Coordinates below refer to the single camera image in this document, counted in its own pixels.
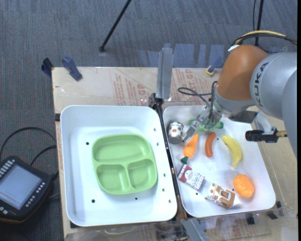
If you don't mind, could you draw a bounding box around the green divided plate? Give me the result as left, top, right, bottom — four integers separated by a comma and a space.
91, 133, 159, 195

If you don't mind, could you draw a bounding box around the brown cardboard board red print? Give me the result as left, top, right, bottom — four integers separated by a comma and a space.
51, 66, 298, 241

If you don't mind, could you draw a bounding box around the yellow banana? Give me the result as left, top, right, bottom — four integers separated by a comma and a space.
221, 135, 243, 169

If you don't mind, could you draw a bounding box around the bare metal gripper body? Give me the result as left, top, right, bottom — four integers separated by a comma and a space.
196, 105, 224, 132

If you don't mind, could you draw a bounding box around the white plastic tray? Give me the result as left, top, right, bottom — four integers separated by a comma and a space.
60, 104, 178, 227
162, 105, 277, 218

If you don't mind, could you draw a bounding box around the orange mandarin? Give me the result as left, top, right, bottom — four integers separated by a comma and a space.
232, 174, 256, 199

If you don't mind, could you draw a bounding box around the black block with thin wires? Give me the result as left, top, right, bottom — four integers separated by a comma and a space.
148, 93, 165, 110

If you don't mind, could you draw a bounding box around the white can with fruit print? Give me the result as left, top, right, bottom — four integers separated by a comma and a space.
168, 121, 185, 145

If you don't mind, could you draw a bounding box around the orange carrot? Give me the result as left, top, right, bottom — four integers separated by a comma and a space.
180, 133, 200, 164

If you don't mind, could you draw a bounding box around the red and white carton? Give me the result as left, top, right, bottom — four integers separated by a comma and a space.
177, 163, 206, 191

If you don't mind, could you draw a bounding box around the black cylinder on white bracket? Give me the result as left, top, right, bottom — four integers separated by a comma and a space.
245, 111, 279, 144

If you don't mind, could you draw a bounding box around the black tripod leg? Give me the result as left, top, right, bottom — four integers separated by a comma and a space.
99, 0, 139, 52
253, 0, 267, 46

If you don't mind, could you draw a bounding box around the orange sausage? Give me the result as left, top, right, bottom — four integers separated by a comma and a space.
204, 132, 217, 158

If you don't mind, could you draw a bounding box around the brown and white carton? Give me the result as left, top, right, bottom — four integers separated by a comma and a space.
204, 183, 242, 209

